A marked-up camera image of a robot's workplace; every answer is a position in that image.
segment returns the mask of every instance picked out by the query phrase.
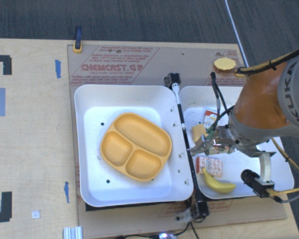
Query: dark gray carpet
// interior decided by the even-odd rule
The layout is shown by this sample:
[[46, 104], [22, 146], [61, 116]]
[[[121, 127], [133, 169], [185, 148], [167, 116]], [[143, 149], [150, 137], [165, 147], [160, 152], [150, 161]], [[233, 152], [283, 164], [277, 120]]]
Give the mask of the dark gray carpet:
[[[250, 66], [299, 48], [299, 0], [228, 4]], [[73, 39], [77, 25], [85, 40], [238, 43], [224, 0], [0, 0], [0, 38]], [[299, 164], [299, 139], [282, 141]]]

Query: black corner marker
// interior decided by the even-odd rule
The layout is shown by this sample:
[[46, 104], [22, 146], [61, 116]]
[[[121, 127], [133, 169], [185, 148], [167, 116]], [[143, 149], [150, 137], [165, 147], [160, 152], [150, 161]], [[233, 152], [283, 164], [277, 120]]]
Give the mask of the black corner marker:
[[9, 222], [12, 218], [12, 192], [2, 192], [0, 222]]
[[3, 75], [12, 75], [12, 62], [9, 55], [0, 55], [0, 62], [3, 62]]

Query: yellow divided plate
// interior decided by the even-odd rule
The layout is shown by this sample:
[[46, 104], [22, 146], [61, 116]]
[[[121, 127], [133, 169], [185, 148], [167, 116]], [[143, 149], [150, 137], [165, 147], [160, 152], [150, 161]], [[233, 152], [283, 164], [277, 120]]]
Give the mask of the yellow divided plate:
[[102, 157], [115, 169], [138, 181], [149, 181], [165, 165], [172, 143], [156, 124], [124, 113], [105, 132], [100, 148]]

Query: banana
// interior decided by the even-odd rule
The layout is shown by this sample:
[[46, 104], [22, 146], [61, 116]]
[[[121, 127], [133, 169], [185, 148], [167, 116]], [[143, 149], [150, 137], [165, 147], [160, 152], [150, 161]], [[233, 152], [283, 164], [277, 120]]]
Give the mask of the banana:
[[213, 176], [207, 173], [205, 167], [203, 167], [201, 171], [204, 174], [205, 184], [218, 193], [227, 194], [236, 188], [236, 184], [234, 183], [217, 181]]

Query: white plastic tray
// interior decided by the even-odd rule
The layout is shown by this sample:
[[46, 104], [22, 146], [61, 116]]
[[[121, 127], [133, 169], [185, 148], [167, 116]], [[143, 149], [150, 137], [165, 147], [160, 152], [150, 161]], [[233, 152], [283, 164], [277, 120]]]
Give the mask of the white plastic tray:
[[[74, 95], [80, 161], [80, 189], [94, 207], [188, 199], [193, 183], [174, 93], [163, 86], [84, 85]], [[172, 152], [148, 182], [132, 179], [102, 159], [100, 143], [112, 121], [136, 113], [164, 129]]]
[[[226, 106], [229, 108], [235, 105], [237, 98], [241, 92], [241, 87], [219, 87]], [[187, 129], [188, 141], [190, 147], [194, 147], [195, 143], [192, 139], [191, 128], [199, 123], [203, 123], [203, 118], [206, 109], [216, 110], [216, 98], [212, 87], [192, 87], [188, 86], [180, 91], [180, 100], [183, 109], [183, 115], [185, 120], [185, 126]], [[228, 122], [228, 116], [224, 116], [218, 125], [225, 125]], [[279, 137], [275, 140], [282, 146]], [[286, 190], [293, 188], [294, 178], [288, 163], [279, 153], [277, 148], [274, 146], [272, 141], [269, 143], [263, 143], [258, 145], [259, 150], [265, 151], [276, 151], [271, 158], [271, 169], [272, 176], [271, 180], [275, 182], [276, 190]], [[197, 154], [194, 156], [193, 160], [197, 156], [205, 156], [205, 154]], [[236, 188], [229, 194], [220, 194], [210, 188], [208, 188], [203, 180], [203, 175], [197, 176], [198, 186], [200, 191], [208, 198], [211, 199], [228, 199], [228, 198], [238, 198], [238, 197], [249, 197], [255, 196], [253, 190], [244, 184], [241, 179], [241, 173], [245, 169], [250, 169], [258, 174], [260, 174], [260, 163], [259, 158], [250, 158], [247, 155], [241, 153], [240, 151], [235, 151], [231, 154], [215, 154], [210, 155], [210, 157], [221, 159], [223, 162], [223, 176], [219, 177], [219, 180], [232, 182], [236, 184]]]

